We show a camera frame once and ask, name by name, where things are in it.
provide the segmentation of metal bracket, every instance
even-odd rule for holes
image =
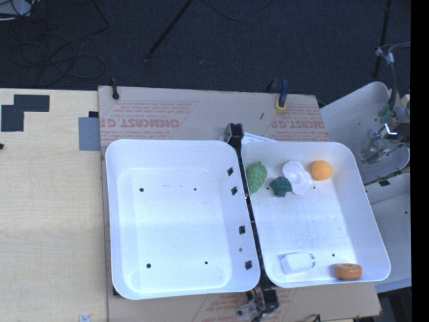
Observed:
[[[227,128],[224,131],[225,141],[230,146],[232,146],[237,153],[240,172],[241,172],[241,179],[243,181],[243,188],[244,188],[245,198],[247,203],[247,210],[249,212],[250,222],[252,225],[253,238],[255,240],[256,252],[259,260],[259,267],[261,268],[261,278],[259,280],[259,285],[261,287],[260,304],[262,304],[262,308],[260,309],[264,313],[270,313],[279,307],[279,302],[278,302],[277,293],[271,287],[271,281],[269,280],[267,273],[265,272],[265,266],[263,264],[261,244],[259,242],[259,237],[257,234],[255,216],[253,214],[249,188],[247,187],[246,171],[243,163],[243,158],[241,157],[241,139],[243,138],[243,136],[244,136],[244,130],[241,124],[230,123],[228,124]]]
[[[261,290],[249,301],[235,309],[235,315],[240,321],[260,321],[264,314],[272,313],[279,307],[277,293],[274,289]]]

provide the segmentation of orange ball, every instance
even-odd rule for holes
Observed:
[[[314,180],[326,180],[332,175],[332,167],[325,160],[317,160],[312,163],[310,173]]]

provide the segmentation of dark carpet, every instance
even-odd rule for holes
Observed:
[[[119,86],[290,93],[330,103],[373,81],[387,0],[194,0],[148,63],[145,55],[187,0],[34,0],[0,15],[0,87]],[[392,0],[386,44],[410,42],[411,0]],[[394,53],[410,91],[410,48]]]

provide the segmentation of wooden board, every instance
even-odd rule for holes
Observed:
[[[78,118],[96,91],[0,89],[49,95],[24,131],[0,132],[0,320],[107,320],[100,152],[78,145]]]

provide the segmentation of cardboard sheet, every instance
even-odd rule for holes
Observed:
[[[110,322],[239,321],[235,308],[247,301],[244,292],[130,301],[113,294],[110,267],[109,204],[104,155],[118,139],[219,140],[229,123],[241,123],[247,133],[277,141],[327,141],[315,96],[288,95],[278,113],[269,93],[242,93],[99,87],[103,200],[107,257],[107,298]],[[276,288],[280,308],[262,321],[311,321],[380,314],[372,283]]]

